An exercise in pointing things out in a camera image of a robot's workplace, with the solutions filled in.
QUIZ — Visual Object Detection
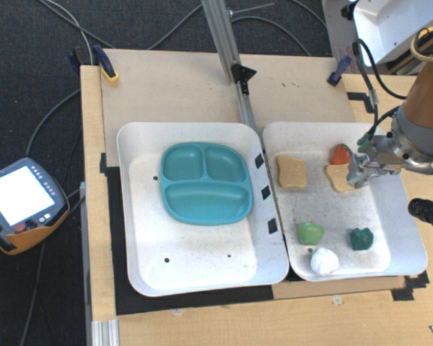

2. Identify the tan toy bread slice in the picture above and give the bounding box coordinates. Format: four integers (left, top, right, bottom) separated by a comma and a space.
276, 153, 308, 190
325, 163, 357, 194

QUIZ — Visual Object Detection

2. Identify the pale cardboard board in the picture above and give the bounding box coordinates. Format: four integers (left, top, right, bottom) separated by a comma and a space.
100, 48, 408, 301

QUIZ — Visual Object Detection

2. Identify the white toy garlic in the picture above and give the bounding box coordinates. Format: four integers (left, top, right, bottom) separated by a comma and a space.
309, 247, 341, 276

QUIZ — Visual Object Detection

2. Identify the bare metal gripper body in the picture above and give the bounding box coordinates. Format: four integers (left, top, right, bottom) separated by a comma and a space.
360, 131, 433, 175

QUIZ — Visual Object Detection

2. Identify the teal divided plate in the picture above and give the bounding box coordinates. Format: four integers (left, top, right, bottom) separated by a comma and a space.
159, 141, 254, 226

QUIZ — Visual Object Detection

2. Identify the orange red toy vegetable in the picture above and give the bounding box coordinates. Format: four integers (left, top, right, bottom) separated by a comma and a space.
330, 143, 353, 166

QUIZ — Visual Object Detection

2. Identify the white plastic tray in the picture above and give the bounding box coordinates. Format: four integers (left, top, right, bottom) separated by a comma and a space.
262, 120, 429, 283
116, 121, 291, 298

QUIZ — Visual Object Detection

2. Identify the black cylinder on white bracket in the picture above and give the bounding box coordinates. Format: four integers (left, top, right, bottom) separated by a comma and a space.
407, 195, 433, 229

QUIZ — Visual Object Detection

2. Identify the light green toy pepper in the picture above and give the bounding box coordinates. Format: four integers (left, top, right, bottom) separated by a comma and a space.
296, 221, 325, 246

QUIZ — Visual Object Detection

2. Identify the dark green toy broccoli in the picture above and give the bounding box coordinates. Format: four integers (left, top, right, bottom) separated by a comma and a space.
349, 227, 375, 252

